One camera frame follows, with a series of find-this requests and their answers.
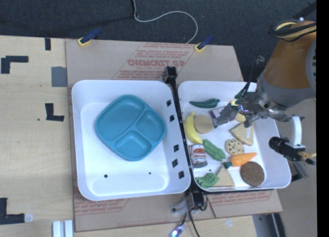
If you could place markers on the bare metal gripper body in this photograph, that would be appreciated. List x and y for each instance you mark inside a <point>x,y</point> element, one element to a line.
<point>259,107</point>

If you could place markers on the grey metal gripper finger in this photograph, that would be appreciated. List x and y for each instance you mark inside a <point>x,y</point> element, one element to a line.
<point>224,116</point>
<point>250,120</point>

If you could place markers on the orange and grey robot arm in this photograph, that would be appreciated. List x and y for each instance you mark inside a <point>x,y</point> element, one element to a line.
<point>288,69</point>

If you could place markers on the purple packet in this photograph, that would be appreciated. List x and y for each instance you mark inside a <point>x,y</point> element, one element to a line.
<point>216,113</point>

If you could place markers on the small yellow piece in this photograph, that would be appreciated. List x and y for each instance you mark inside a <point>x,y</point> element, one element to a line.
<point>240,117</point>

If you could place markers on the tan bread slice wedge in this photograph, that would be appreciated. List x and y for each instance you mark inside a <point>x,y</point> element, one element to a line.
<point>242,134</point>

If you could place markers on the tan round biscuit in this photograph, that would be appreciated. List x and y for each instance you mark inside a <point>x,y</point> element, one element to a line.
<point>203,125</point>

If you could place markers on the dark green chili pepper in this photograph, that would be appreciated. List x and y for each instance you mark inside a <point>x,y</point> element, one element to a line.
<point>204,103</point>

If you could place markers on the chocolate chip cookie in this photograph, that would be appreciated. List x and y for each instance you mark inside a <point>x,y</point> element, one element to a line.
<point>234,147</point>

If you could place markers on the light green pea pods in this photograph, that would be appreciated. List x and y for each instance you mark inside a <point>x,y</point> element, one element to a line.
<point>214,150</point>

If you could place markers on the yellow banana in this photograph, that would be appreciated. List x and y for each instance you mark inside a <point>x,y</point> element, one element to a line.
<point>190,129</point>

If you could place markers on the orange carrot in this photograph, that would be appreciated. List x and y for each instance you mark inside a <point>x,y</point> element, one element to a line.
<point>241,159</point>

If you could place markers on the white plastic tray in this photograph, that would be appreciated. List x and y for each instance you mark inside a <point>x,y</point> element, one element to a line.
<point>123,179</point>
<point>272,159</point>

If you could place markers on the small red and white can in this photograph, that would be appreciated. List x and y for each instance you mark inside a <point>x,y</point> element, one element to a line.
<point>198,155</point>

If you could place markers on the brown round patty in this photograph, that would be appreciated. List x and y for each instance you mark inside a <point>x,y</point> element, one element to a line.
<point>252,173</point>

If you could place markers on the tan sandwich wedge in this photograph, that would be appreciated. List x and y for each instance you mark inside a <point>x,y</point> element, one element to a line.
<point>225,179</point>

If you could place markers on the green lettuce leaf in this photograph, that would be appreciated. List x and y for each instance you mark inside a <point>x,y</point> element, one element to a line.
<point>207,180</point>

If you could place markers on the blue divided plate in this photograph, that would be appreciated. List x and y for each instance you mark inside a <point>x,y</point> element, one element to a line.
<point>120,120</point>

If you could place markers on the brown cardboard board red print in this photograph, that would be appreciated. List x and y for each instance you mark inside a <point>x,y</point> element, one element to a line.
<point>102,58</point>

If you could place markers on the black cylinder on white bracket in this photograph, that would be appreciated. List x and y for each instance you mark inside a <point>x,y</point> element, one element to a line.
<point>284,147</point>

